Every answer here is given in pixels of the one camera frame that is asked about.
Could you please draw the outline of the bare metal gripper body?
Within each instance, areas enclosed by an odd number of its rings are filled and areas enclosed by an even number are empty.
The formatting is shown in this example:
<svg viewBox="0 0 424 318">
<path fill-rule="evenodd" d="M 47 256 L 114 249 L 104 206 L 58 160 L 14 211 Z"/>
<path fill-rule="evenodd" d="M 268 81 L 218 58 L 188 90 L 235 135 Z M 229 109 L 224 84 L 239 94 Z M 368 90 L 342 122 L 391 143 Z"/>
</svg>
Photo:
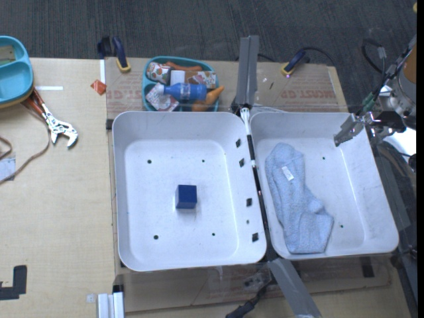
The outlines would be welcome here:
<svg viewBox="0 0 424 318">
<path fill-rule="evenodd" d="M 392 88 L 385 85 L 380 90 L 372 108 L 363 115 L 372 136 L 392 136 L 406 130 L 401 116 L 396 113 L 390 103 L 391 96 Z"/>
</svg>

